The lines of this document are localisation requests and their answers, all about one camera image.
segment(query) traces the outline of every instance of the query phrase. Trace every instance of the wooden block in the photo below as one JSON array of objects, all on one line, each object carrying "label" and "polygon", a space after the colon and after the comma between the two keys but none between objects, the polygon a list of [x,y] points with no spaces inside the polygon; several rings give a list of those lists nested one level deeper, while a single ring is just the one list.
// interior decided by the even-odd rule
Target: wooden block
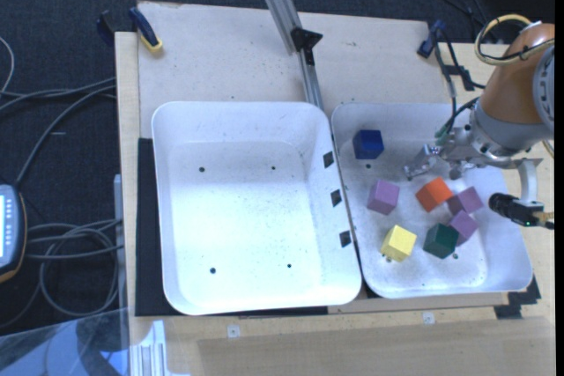
[{"label": "wooden block", "polygon": [[437,177],[432,181],[426,183],[415,196],[423,206],[423,208],[429,212],[438,205],[444,203],[450,197],[453,196],[452,191],[447,186],[442,177]]},{"label": "wooden block", "polygon": [[464,191],[453,195],[447,200],[447,205],[449,206],[450,213],[453,215],[456,215],[460,210],[464,210],[466,213],[473,213],[484,207],[484,203],[479,198],[475,187],[468,187]]},{"label": "wooden block", "polygon": [[388,181],[378,180],[370,189],[367,206],[370,210],[389,215],[391,211],[396,208],[398,197],[398,185]]},{"label": "wooden block", "polygon": [[380,130],[359,130],[352,139],[354,156],[357,159],[377,159],[384,152]]},{"label": "wooden block", "polygon": [[478,223],[464,210],[460,210],[450,221],[449,226],[459,233],[456,245],[462,245],[478,230]]},{"label": "wooden block", "polygon": [[417,235],[400,225],[394,225],[386,234],[380,252],[396,262],[412,254]]},{"label": "wooden block", "polygon": [[443,223],[437,223],[427,232],[423,250],[444,259],[455,252],[459,235],[456,229]]}]

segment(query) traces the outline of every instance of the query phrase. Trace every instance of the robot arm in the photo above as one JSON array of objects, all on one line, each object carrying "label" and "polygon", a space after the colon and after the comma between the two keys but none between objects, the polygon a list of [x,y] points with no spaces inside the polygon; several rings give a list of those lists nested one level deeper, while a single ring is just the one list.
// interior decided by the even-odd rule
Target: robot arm
[{"label": "robot arm", "polygon": [[[484,55],[481,40],[504,21],[524,25],[519,36],[502,57]],[[518,15],[507,15],[490,22],[476,39],[477,57],[495,66],[479,98],[458,109],[470,109],[463,127],[453,127],[450,118],[426,144],[413,162],[404,167],[408,179],[428,171],[438,159],[449,163],[451,179],[474,167],[496,166],[519,171],[521,198],[495,194],[489,206],[520,225],[553,228],[536,201],[536,166],[540,159],[516,159],[532,145],[554,138],[554,25],[531,23]]]}]

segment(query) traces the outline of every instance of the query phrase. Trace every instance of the blue clamp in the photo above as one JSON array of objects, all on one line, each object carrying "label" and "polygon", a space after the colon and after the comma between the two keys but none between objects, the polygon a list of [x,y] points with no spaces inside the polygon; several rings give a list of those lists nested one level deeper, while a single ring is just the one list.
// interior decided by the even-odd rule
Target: blue clamp
[{"label": "blue clamp", "polygon": [[437,19],[429,29],[429,35],[427,36],[427,39],[424,40],[419,46],[419,48],[417,49],[417,53],[425,58],[428,58],[431,55],[431,52],[433,52],[434,46],[436,45],[437,31],[438,30],[444,31],[445,28],[446,28],[446,24],[440,19]]},{"label": "blue clamp", "polygon": [[162,48],[162,41],[152,30],[151,24],[149,24],[149,21],[143,13],[139,11],[138,8],[132,7],[130,8],[129,15],[133,24],[135,24],[138,31],[141,33],[141,41],[143,44],[145,44],[151,52],[156,52]]}]

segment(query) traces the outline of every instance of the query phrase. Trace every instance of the white tray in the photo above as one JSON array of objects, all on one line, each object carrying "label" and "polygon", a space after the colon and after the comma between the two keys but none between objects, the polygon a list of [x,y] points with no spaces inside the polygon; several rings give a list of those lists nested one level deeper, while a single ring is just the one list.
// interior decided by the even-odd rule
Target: white tray
[{"label": "white tray", "polygon": [[341,305],[361,284],[325,114],[169,102],[152,118],[168,302],[201,315]]},{"label": "white tray", "polygon": [[[519,291],[532,279],[532,267],[520,226],[487,207],[491,194],[507,193],[501,170],[487,167],[449,179],[449,165],[439,161],[427,174],[408,181],[403,166],[411,163],[435,131],[447,121],[450,105],[350,103],[335,109],[331,118],[346,198],[367,285],[385,298],[413,298],[444,294]],[[460,117],[460,122],[467,116]],[[358,160],[352,139],[359,129],[382,132],[384,152],[374,160]],[[472,213],[479,229],[453,255],[442,260],[423,250],[427,230],[452,215],[446,203],[427,213],[415,193],[441,176],[453,193],[475,187],[484,207]],[[367,208],[369,190],[377,179],[400,187],[397,207],[388,215]],[[386,232],[401,225],[417,234],[412,255],[389,262],[380,253]]]}]

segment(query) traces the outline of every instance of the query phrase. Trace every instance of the hole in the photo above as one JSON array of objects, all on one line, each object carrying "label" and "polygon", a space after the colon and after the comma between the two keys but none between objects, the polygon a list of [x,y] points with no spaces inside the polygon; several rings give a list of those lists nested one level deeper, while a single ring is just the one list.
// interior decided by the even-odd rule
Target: hole
[{"label": "hole", "polygon": [[334,162],[335,159],[333,158],[333,152],[327,152],[325,155],[323,155],[323,164],[326,168],[331,166]]},{"label": "hole", "polygon": [[333,203],[333,207],[335,207],[338,203],[343,200],[341,197],[341,191],[336,189],[331,193],[331,202]]},{"label": "hole", "polygon": [[351,233],[349,231],[341,232],[338,236],[341,240],[341,247],[345,247],[351,244]]}]

